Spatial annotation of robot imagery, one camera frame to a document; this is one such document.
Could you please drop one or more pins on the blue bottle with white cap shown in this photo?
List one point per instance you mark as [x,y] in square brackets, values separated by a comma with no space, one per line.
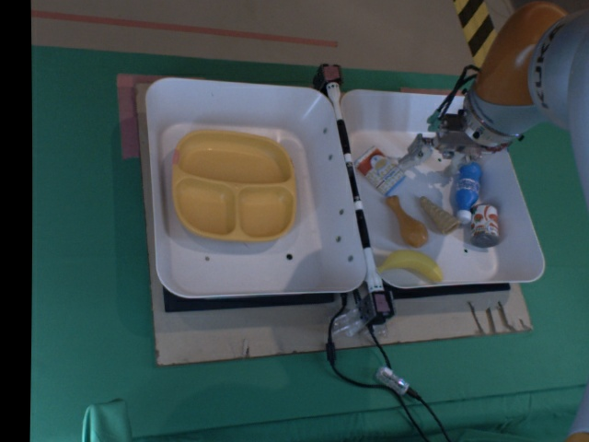
[468,187]

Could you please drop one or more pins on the black and white thin rod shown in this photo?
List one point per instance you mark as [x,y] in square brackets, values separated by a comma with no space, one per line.
[354,187]

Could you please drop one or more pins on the brown cardboard board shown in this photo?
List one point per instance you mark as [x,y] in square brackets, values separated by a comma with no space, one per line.
[276,329]

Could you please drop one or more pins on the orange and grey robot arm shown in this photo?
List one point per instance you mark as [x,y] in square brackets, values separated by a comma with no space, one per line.
[511,62]

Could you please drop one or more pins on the yellow divided plate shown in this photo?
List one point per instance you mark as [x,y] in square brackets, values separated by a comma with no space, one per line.
[230,164]

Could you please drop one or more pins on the black cylinder on white bracket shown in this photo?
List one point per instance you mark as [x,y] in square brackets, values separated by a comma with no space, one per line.
[453,121]

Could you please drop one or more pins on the white and red carton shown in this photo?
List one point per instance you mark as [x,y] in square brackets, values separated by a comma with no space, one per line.
[379,170]

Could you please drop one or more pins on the brown chicken drumstick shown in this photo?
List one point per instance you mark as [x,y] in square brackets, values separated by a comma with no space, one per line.
[412,228]

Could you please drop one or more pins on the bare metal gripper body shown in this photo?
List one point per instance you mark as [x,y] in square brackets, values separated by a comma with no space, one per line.
[460,141]

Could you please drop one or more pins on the beige ice cream cone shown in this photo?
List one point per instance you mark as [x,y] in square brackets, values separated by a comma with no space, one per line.
[439,217]

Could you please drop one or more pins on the white and orange can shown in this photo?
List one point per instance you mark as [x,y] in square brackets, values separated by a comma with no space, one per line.
[485,226]

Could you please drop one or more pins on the yellow banana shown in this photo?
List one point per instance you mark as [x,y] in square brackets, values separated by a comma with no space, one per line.
[414,263]

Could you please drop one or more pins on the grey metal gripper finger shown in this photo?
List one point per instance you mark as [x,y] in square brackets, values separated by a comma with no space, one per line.
[421,142]
[415,156]

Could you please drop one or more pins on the white plastic tray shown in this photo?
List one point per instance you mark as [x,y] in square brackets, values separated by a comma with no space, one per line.
[511,247]
[257,270]

